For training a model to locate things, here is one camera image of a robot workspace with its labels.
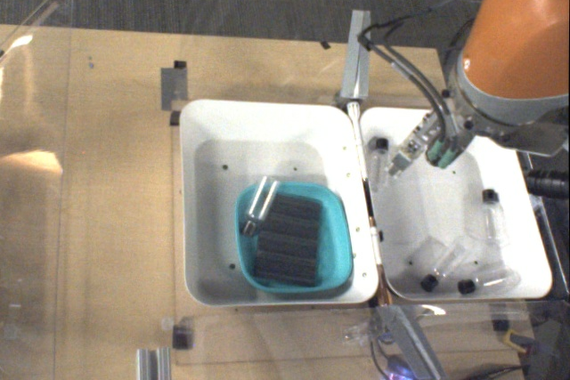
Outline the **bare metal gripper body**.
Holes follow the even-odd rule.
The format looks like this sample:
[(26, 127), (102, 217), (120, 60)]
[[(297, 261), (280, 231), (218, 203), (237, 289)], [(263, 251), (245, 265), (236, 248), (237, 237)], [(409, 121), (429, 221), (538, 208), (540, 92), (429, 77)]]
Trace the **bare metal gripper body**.
[(426, 90), (432, 108), (399, 145), (404, 158), (457, 158), (473, 141), (476, 105), (459, 89)]

